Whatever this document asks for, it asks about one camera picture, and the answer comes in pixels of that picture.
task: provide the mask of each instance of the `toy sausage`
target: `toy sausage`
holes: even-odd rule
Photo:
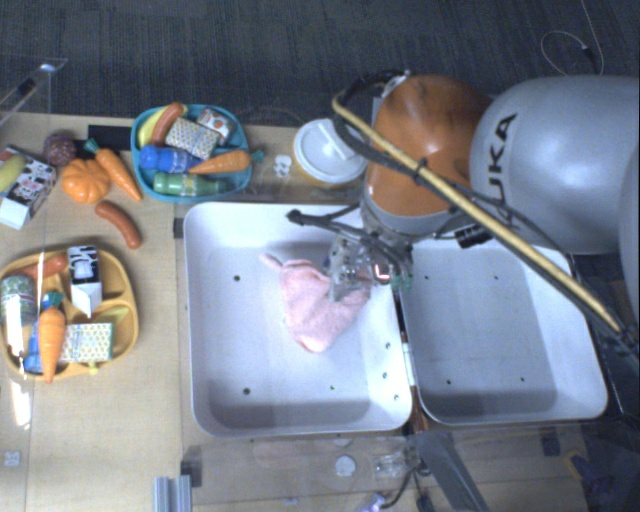
[[[153,132],[151,133],[151,144],[154,146],[164,146],[164,140],[167,137],[167,133],[169,132],[171,125],[182,114],[184,114],[184,106],[182,103],[174,101],[169,104],[156,122],[156,125],[153,127]]]
[[[137,249],[142,244],[142,238],[131,221],[129,216],[119,207],[109,201],[100,201],[95,208],[95,212],[99,217],[108,220],[113,224],[124,238],[127,247]]]
[[[62,272],[65,268],[67,268],[68,264],[69,261],[67,260],[66,254],[54,254],[42,263],[42,279],[55,276],[58,272]],[[18,270],[14,270],[12,274],[29,276],[34,281],[37,281],[39,266],[40,262],[33,263],[31,265],[27,265],[26,267],[19,268]]]

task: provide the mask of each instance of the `wooden table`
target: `wooden table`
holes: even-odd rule
[[[40,155],[49,134],[84,139],[90,124],[128,127],[132,120],[22,113],[2,127],[0,145]],[[357,199],[357,188],[313,187],[295,165],[286,178],[273,173],[276,155],[292,155],[294,129],[249,126],[246,132],[251,147],[262,148],[266,156],[256,164],[246,191],[232,200],[338,204]],[[129,153],[123,158],[131,165]],[[283,501],[287,496],[299,499],[297,510],[349,511],[365,490],[397,488],[398,480],[375,480],[373,455],[402,446],[401,438],[222,442],[195,426],[188,400],[183,247],[174,239],[174,219],[184,217],[188,207],[149,197],[135,203],[116,187],[109,199],[138,225],[144,239],[139,249],[128,249],[113,226],[92,207],[73,203],[59,186],[22,230],[0,226],[0,267],[43,249],[95,244],[108,250],[129,274],[140,319],[134,350],[95,376],[46,385],[21,381],[0,369],[0,449],[21,456],[16,466],[7,466],[5,458],[0,468],[0,510],[150,510],[154,478],[178,476],[186,456],[203,457],[220,468],[219,481],[194,490],[200,503],[194,509],[201,512],[296,510]],[[25,406],[17,425],[15,404],[21,400]],[[567,510],[584,510],[579,482],[561,459],[540,455],[535,432],[512,433],[503,444],[501,436],[461,438],[470,470],[488,501],[498,504],[496,510],[511,510],[516,503],[520,510],[550,510],[554,496],[562,497]],[[582,446],[579,429],[567,427],[561,437],[566,446]],[[343,453],[358,461],[356,479],[336,476],[333,462]],[[535,485],[531,473],[521,468],[523,460],[535,469]],[[442,507],[438,510],[446,510],[433,478],[425,484]],[[536,505],[526,508],[525,500],[534,496]],[[261,497],[269,499],[249,503]],[[414,504],[415,491],[407,492],[394,510],[412,510]]]

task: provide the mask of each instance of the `yellow hose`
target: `yellow hose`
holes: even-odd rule
[[[516,253],[521,254],[527,260],[545,270],[571,295],[578,298],[596,315],[598,315],[598,317],[613,329],[615,333],[620,334],[622,332],[622,328],[618,325],[618,322],[611,316],[602,302],[600,302],[600,300],[598,300],[598,298],[589,290],[573,279],[570,275],[565,273],[560,267],[542,255],[530,244],[513,233],[513,231],[497,221],[485,210],[458,192],[426,165],[421,165],[420,162],[411,158],[404,151],[394,146],[391,142],[371,128],[371,126],[369,126],[365,121],[360,119],[346,107],[342,106],[338,99],[341,94],[342,93],[336,95],[331,102],[334,112],[348,121],[349,124],[357,128],[361,133],[366,135],[372,142],[377,144],[402,165],[409,169],[417,169],[420,177],[429,183],[434,189],[438,190],[452,205],[460,208],[460,210],[464,211],[476,222],[484,226],[488,231],[493,233],[496,238],[513,249]]]

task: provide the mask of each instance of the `blue bottle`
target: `blue bottle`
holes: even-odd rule
[[[190,167],[202,162],[187,151],[175,148],[143,146],[140,150],[140,169],[162,171],[171,174],[187,172]]]

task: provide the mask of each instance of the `green bottle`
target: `green bottle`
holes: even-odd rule
[[[153,177],[153,190],[170,196],[213,196],[226,192],[227,184],[223,180],[208,180],[195,174],[157,172]]]

